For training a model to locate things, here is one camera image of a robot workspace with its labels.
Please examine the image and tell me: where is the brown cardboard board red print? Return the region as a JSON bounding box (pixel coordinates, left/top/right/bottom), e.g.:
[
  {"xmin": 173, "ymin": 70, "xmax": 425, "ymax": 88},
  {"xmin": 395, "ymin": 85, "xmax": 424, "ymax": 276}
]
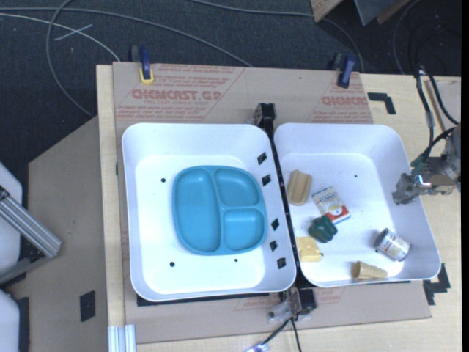
[{"xmin": 111, "ymin": 61, "xmax": 432, "ymax": 344}]

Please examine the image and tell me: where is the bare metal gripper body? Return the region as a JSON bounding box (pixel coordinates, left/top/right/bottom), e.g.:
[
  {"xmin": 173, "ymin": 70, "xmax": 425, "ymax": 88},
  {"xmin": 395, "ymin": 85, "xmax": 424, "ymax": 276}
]
[{"xmin": 413, "ymin": 148, "xmax": 462, "ymax": 197}]

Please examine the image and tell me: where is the yellow toy cheese wedge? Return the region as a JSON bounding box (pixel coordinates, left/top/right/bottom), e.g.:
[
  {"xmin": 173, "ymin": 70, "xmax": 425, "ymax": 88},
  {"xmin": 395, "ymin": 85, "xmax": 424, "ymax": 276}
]
[{"xmin": 295, "ymin": 235, "xmax": 324, "ymax": 263}]

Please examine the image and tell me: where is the white and red carton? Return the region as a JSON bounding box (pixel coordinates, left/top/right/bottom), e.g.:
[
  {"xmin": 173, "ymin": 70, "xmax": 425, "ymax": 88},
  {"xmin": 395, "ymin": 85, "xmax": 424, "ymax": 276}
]
[{"xmin": 311, "ymin": 186, "xmax": 352, "ymax": 225}]

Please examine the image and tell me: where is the blue divided plate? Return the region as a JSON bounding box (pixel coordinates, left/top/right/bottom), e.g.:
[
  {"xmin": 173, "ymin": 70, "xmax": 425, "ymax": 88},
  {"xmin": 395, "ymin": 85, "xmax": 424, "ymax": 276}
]
[{"xmin": 171, "ymin": 165, "xmax": 267, "ymax": 257}]

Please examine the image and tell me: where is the white plastic tray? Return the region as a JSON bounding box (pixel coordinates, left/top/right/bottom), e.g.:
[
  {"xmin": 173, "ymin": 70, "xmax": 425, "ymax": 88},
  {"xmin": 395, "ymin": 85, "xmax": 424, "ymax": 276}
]
[
  {"xmin": 273, "ymin": 122, "xmax": 442, "ymax": 288},
  {"xmin": 120, "ymin": 122, "xmax": 297, "ymax": 302}
]

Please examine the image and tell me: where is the black block with thin wires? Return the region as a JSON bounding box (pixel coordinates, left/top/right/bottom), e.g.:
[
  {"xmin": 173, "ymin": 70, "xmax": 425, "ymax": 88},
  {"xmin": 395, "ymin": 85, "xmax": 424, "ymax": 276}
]
[
  {"xmin": 280, "ymin": 287, "xmax": 317, "ymax": 322},
  {"xmin": 254, "ymin": 102, "xmax": 276, "ymax": 128}
]

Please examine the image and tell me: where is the beige toy bread bun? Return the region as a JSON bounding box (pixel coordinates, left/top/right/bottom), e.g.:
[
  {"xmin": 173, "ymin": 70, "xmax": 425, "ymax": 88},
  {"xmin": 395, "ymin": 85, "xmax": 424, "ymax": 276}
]
[{"xmin": 286, "ymin": 169, "xmax": 313, "ymax": 207}]

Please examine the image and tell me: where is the green toy pepper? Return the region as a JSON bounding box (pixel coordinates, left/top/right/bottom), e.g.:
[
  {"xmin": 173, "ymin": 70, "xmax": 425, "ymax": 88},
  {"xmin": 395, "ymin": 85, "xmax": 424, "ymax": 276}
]
[{"xmin": 307, "ymin": 215, "xmax": 339, "ymax": 243}]

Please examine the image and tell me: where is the tan toy ice cream cone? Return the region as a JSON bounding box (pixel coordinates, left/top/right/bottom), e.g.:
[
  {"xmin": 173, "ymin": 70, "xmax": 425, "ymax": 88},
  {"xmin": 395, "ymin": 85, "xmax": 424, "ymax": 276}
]
[{"xmin": 351, "ymin": 260, "xmax": 388, "ymax": 281}]

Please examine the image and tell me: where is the small white can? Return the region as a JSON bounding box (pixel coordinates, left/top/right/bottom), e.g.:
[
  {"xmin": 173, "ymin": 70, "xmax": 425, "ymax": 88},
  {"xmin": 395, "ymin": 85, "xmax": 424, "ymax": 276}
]
[{"xmin": 374, "ymin": 227, "xmax": 411, "ymax": 262}]

